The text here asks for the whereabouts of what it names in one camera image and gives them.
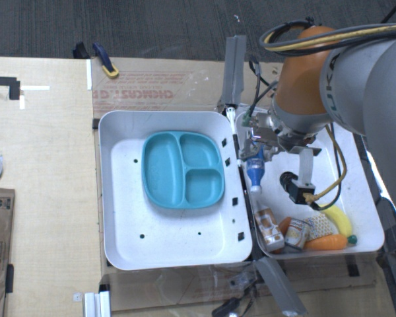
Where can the small orange and white can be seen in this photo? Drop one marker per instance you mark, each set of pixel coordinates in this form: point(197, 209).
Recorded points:
point(296, 233)

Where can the brown cardboard board red print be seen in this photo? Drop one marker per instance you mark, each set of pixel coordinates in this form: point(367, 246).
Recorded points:
point(145, 91)

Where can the orange rounded toy food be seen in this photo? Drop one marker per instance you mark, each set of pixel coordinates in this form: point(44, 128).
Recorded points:
point(284, 225)

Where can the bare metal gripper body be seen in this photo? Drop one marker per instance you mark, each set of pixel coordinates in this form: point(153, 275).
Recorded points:
point(267, 130)

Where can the orange carrot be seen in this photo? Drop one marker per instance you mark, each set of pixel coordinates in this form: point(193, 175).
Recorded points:
point(326, 242)

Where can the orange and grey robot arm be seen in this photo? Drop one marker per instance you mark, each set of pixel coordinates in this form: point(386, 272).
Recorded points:
point(356, 88)

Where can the blue plastic bottle white cap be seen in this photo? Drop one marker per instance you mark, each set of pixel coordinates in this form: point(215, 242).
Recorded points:
point(254, 172)

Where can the brown and white carton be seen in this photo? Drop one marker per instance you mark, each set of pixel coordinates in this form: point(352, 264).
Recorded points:
point(268, 226)

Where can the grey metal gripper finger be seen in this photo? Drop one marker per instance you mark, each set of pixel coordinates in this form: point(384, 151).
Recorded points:
point(247, 149)
point(271, 152)

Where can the blue divided plate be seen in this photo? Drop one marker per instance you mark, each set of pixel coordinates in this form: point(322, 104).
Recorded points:
point(161, 170)

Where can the white patterned packet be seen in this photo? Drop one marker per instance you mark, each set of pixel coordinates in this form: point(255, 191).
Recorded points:
point(320, 226)

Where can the white plastic tray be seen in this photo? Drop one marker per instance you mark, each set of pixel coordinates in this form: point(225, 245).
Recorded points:
point(346, 216)
point(171, 236)

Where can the black cylinder on white bracket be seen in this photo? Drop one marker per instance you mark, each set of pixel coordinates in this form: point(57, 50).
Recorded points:
point(295, 187)

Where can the yellow banana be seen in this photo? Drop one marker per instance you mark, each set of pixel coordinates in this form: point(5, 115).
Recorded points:
point(341, 220)

